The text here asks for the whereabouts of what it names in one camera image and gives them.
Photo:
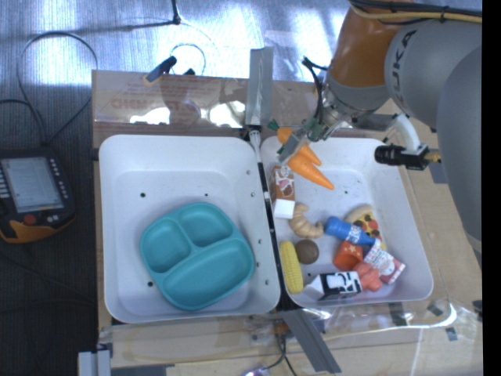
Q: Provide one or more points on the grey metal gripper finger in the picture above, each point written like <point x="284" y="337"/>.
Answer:
<point x="290" y="147"/>

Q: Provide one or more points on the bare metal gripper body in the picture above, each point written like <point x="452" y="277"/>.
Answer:
<point x="332" y="116"/>

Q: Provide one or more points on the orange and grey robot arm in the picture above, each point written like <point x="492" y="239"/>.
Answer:
<point x="430" y="73"/>

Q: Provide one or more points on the orange carrot with green top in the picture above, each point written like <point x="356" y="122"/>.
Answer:
<point x="311" y="156"/>

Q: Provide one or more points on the brown and white carton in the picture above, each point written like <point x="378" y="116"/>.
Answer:
<point x="282" y="184"/>

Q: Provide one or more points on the thin black and white rod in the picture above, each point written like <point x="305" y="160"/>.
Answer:
<point x="266" y="194"/>

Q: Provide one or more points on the white plastic tray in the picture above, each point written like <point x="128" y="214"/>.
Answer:
<point x="364" y="171"/>
<point x="129" y="163"/>

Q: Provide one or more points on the beige croissant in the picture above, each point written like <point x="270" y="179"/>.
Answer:
<point x="303" y="227"/>

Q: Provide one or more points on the blue bottle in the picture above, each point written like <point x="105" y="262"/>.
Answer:
<point x="344" y="229"/>

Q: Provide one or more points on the pizza slice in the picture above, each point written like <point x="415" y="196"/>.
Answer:
<point x="366" y="215"/>

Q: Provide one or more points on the brown ball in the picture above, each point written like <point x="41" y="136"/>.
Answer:
<point x="307" y="251"/>

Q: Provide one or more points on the yellow corn cob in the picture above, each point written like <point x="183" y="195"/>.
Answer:
<point x="291" y="266"/>

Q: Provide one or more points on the orange carton with stars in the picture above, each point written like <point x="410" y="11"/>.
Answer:
<point x="346" y="255"/>

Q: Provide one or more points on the black and white milk carton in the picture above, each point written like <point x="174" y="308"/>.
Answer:
<point x="336" y="284"/>

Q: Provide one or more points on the blue divided plate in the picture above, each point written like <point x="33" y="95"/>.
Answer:
<point x="195" y="257"/>

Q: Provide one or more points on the white and pink packet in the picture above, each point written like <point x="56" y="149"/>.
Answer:
<point x="385" y="265"/>

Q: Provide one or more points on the pink sausage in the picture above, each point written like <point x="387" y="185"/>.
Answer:
<point x="372" y="278"/>

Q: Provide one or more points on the black cylinder on white bracket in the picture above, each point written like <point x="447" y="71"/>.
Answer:
<point x="415" y="157"/>

